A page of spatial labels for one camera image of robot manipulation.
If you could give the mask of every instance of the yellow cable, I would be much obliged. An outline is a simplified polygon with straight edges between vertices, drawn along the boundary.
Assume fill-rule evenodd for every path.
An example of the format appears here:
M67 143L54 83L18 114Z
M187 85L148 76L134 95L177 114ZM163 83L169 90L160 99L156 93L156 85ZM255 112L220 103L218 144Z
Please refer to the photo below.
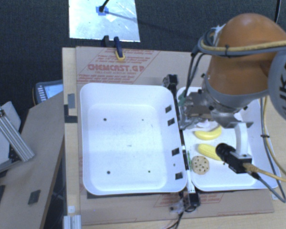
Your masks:
M225 52L227 48L225 47L212 47L207 46L204 43L204 40L201 40L200 46L203 49L209 50L209 51L220 51ZM266 42L251 46L243 46L243 47L229 47L228 52L241 52L241 51L249 51L249 50L260 50L260 49L266 49L266 48L274 48L274 47L283 47L286 46L286 40L285 41L278 41L278 42Z
M264 110L263 110L263 116L264 116L264 126L266 127L266 105L267 105L267 97L265 97L265 101L264 101ZM279 164L278 160L276 159L274 153L272 152L271 150L271 147L270 147L270 143L268 141L268 137L265 137L265 140L266 140L266 146L267 146L267 149L271 155L271 157L273 158L274 162L276 163L277 167L282 171L282 173L286 176L286 171L282 168L282 166ZM259 173L262 173L264 175L267 175L269 177L272 177L276 180L280 180L280 181L284 181L286 182L286 178L282 178L282 177L278 177L272 173L269 173L267 171L264 171L264 170L261 170L259 169L258 167L250 164L250 163L244 163L243 166L246 168L247 171L251 171L251 172L259 172Z

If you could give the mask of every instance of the metal plate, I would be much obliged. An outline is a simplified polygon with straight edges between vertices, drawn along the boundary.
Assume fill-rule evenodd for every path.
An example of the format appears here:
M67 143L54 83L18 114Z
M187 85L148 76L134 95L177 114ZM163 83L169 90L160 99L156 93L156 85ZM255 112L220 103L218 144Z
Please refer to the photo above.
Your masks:
M134 0L110 0L104 13L98 7L106 0L69 0L70 38L140 42Z

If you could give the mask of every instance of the white tray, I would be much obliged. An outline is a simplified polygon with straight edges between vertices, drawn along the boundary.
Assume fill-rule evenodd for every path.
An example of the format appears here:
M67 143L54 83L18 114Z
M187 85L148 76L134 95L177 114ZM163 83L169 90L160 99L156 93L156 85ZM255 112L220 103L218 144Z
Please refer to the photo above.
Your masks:
M199 88L190 87L190 92L197 92ZM184 88L181 88L177 95L179 96L183 92ZM238 120L245 122L254 122L250 128L247 129L248 133L248 153L253 157L252 163L260 169L266 170L272 173L271 166L269 164L263 139L261 138L261 118L260 118L260 105L258 100L252 101L246 110L241 110L235 115ZM192 159L194 156L202 156L198 152L198 145L201 143L217 146L220 143L227 143L230 146L236 146L236 135L234 129L223 129L222 134L209 141L203 141L194 135L196 130L209 131L217 127L216 122L210 122L210 126L207 128L193 128L186 129L184 131L184 141L186 150L189 152L189 156ZM228 164L224 164L223 161L217 161L208 158L210 169L204 175L199 175L194 171L191 171L191 180L193 184L202 191L228 191L228 190L246 190L246 189L261 189L265 186L256 179L252 178L247 173L236 174L232 171ZM274 164L276 173L280 174L276 164ZM271 186L277 187L276 180L260 174L260 176Z
M169 90L89 83L81 89L80 103L83 183L90 193L178 192L185 187L179 128Z

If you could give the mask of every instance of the blue tape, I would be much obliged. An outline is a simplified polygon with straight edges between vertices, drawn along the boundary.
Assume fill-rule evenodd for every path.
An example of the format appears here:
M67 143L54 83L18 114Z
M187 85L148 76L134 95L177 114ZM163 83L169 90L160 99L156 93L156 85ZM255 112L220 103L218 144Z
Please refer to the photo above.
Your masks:
M109 9L105 6L103 13L100 12L100 6L95 7L95 10L98 15L105 16L107 13L109 13Z

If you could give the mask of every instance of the banana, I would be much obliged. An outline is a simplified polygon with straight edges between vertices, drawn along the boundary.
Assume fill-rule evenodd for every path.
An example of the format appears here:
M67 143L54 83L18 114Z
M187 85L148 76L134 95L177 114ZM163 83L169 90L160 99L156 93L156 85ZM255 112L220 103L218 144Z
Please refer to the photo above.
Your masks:
M201 153L204 156L209 157L209 158L222 161L221 158L216 154L215 147L212 146L212 145L199 144L198 152Z
M212 140L218 138L221 135L221 126L218 126L212 131L205 132L205 131L195 131L195 136L202 140Z

